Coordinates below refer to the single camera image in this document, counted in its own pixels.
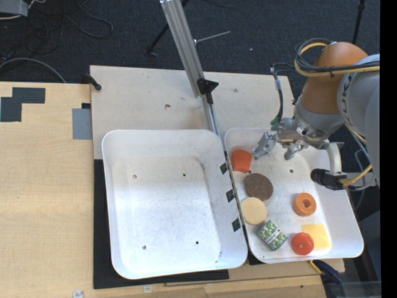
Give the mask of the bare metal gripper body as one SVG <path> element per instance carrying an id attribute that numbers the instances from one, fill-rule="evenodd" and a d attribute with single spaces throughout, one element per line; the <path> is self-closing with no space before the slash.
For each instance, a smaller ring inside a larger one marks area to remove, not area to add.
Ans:
<path id="1" fill-rule="evenodd" d="M 277 142 L 286 145 L 309 145 L 316 149 L 326 149 L 329 145 L 329 132 L 318 130 L 299 118 L 282 118 L 274 137 Z"/>

